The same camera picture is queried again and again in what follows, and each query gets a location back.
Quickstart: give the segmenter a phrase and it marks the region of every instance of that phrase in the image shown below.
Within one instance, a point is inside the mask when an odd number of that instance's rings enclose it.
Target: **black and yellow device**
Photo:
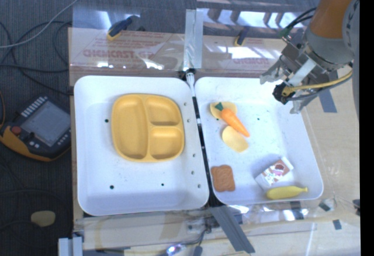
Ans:
[[[48,95],[38,95],[5,121],[0,93],[0,142],[11,150],[39,161],[53,161],[71,147],[70,114]]]

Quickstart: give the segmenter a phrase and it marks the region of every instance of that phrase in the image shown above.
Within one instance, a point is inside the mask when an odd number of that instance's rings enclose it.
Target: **yellow plate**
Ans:
[[[117,152],[128,160],[171,160],[185,144],[181,111],[164,96],[123,95],[113,104],[112,139]]]

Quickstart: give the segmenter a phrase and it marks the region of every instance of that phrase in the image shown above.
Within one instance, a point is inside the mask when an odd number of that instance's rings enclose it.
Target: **white cable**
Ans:
[[[73,6],[73,4],[75,4],[77,1],[79,0],[75,0],[73,1],[71,4],[69,4],[68,6],[66,6],[64,9],[62,9],[61,11],[59,11],[59,13],[57,13],[46,25],[44,28],[42,28],[41,31],[39,31],[36,35],[32,36],[31,38],[25,40],[25,41],[22,41],[22,42],[18,42],[18,43],[15,43],[15,44],[11,44],[11,45],[5,45],[5,46],[0,46],[0,49],[1,48],[11,48],[11,47],[15,47],[15,46],[19,46],[19,45],[23,45],[33,39],[35,39],[36,37],[38,37],[41,33],[43,33],[47,27],[49,27],[51,25],[51,23],[58,17],[60,16],[63,12],[65,12],[68,8],[70,8],[71,6]]]

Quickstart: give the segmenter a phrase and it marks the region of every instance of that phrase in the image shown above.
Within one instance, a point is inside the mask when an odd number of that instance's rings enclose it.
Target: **toy carrot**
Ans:
[[[237,132],[240,132],[241,134],[245,135],[246,137],[250,136],[248,130],[244,127],[244,125],[240,122],[239,118],[231,109],[223,108],[221,102],[218,103],[215,106],[215,108],[221,111],[221,117],[228,125],[230,125]]]

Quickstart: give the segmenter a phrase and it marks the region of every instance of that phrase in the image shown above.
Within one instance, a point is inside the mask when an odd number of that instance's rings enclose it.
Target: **potato slice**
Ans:
[[[245,138],[231,126],[227,126],[223,130],[222,140],[231,149],[239,153],[243,152],[250,146]]]
[[[222,117],[221,117],[221,111],[219,109],[216,109],[215,106],[219,103],[219,101],[217,102],[212,102],[209,107],[210,107],[210,112],[212,113],[213,117],[215,117],[216,119],[219,119],[219,120],[222,120]],[[228,101],[224,101],[224,102],[221,102],[222,105],[223,105],[223,108],[227,108],[227,109],[231,109],[235,114],[238,112],[238,109],[236,107],[236,105],[232,102],[228,102]]]

